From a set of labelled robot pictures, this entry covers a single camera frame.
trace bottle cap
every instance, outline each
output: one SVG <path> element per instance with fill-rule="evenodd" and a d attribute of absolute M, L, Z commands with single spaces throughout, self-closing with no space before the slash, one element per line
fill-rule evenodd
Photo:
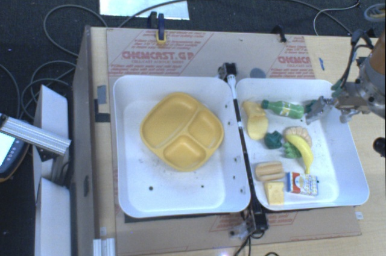
<path fill-rule="evenodd" d="M 269 104 L 269 102 L 268 102 L 266 99 L 264 99 L 264 100 L 261 102 L 261 108 L 267 109 L 267 108 L 268 108 L 268 104 Z"/>

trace yellow banana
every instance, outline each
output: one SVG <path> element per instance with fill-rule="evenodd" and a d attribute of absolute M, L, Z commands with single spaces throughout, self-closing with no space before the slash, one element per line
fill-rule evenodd
<path fill-rule="evenodd" d="M 314 154 L 311 151 L 311 147 L 307 144 L 303 137 L 295 134 L 286 135 L 285 138 L 288 142 L 292 143 L 301 153 L 304 164 L 306 166 L 305 174 L 309 174 L 309 168 L 314 161 Z"/>

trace yellow divided plate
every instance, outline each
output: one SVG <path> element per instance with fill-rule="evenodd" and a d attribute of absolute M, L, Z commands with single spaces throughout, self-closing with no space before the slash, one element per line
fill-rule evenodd
<path fill-rule="evenodd" d="M 141 123 L 147 147 L 173 168 L 185 172 L 201 167 L 224 138 L 218 118 L 186 93 L 161 100 Z"/>

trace handheld device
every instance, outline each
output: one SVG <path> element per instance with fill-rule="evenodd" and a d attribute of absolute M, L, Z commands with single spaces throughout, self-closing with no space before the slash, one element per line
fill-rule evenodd
<path fill-rule="evenodd" d="M 28 143 L 0 132 L 0 183 L 12 176 L 28 147 Z"/>

